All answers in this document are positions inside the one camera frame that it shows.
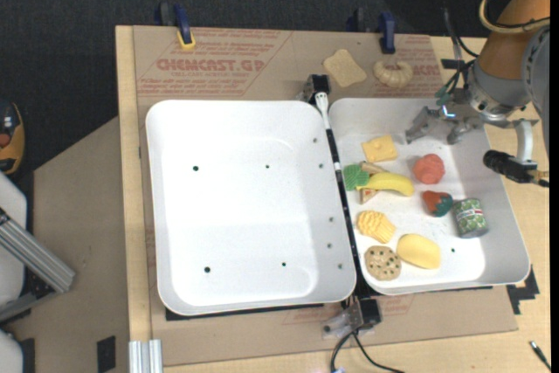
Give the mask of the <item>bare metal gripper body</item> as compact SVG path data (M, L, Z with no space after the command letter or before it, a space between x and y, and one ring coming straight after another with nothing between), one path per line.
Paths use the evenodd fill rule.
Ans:
M479 127L484 124L498 128L511 128L509 117L519 106L502 104L483 90L454 89L438 91L440 117L448 121Z

